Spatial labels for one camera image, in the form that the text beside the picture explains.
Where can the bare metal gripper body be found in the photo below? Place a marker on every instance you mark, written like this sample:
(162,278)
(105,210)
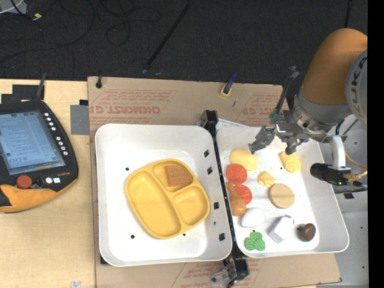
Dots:
(303,130)

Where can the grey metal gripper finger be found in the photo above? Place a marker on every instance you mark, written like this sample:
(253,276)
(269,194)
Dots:
(262,138)
(292,146)

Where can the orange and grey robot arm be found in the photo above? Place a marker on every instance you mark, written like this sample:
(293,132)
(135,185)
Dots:
(333,67)

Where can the yellow toy corn cob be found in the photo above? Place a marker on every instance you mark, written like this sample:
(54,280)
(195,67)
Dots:
(291,162)

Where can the pale yellow toy potato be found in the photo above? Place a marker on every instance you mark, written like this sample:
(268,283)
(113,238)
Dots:
(243,159)

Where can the white printed paper slip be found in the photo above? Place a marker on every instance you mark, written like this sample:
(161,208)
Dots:
(235,123)

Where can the small yellow toy lump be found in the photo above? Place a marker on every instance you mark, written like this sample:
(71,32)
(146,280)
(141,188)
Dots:
(265,179)

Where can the orange-red toy tomato slice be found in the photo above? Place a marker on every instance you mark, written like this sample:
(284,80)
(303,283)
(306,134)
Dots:
(236,173)
(244,193)

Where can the tan round biscuit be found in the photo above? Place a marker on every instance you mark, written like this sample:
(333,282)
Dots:
(281,196)

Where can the thin black rod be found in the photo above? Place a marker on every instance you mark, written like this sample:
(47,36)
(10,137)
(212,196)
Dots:
(222,178)

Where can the white plastic tray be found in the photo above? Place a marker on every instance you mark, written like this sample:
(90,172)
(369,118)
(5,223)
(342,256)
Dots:
(120,148)
(324,208)

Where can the brown toy chicken drumstick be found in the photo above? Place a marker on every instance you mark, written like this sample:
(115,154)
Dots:
(237,206)

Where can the white toy egg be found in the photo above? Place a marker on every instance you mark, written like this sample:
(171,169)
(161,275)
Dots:
(253,217)

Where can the brown cardboard board red print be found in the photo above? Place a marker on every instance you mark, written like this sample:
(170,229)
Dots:
(180,106)

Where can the brown waffle biscuit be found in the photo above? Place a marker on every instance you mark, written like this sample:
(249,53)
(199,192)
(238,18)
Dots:
(178,175)

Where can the yellow divided plate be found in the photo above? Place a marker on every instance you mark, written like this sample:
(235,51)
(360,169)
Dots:
(156,202)

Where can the black cylinder on white bracket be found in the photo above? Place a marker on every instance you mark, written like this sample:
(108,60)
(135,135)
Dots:
(325,173)

